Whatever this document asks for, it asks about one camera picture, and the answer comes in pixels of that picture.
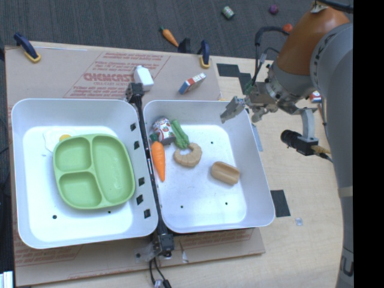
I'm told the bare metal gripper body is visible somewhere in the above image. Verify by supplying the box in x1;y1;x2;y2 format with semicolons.
243;81;301;113

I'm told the blue red and white box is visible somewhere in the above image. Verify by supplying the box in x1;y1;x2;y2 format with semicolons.
178;71;208;95

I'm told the green asparagus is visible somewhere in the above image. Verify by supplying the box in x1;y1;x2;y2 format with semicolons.
170;119;191;150

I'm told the tan curled shrimp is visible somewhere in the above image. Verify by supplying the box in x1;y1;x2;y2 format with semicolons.
173;142;203;169

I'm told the tan hot dog bun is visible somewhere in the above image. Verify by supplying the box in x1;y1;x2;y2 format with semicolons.
209;161;241;187

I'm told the white can with red print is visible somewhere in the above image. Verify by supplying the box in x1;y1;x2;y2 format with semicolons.
152;116;177;146

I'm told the orange carrot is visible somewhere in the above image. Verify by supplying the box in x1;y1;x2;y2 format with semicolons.
158;26;180;49
149;133;167;183

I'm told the thin black and white rod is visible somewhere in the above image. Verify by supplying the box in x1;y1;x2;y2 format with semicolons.
135;94;165;237

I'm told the green can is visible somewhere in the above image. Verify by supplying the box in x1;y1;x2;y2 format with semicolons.
221;5;236;20

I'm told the white milk carton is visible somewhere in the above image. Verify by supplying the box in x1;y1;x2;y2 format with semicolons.
133;65;155;93

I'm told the white plastic tray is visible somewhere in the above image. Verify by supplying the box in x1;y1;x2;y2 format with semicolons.
143;100;277;235
11;98;160;250

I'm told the green divided plate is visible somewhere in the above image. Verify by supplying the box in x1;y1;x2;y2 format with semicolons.
52;133;137;211

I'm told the brown cardboard board red print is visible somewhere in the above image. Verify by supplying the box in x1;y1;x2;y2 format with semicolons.
4;40;266;287

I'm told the white and yellow fried egg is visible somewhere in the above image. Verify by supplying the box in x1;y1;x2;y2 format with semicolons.
42;127;79;157

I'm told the black cylinder on white bracket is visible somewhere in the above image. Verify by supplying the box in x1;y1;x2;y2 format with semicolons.
280;106;320;157

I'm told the black block with thin wires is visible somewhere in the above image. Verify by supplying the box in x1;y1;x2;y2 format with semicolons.
152;232;176;257
125;82;145;104

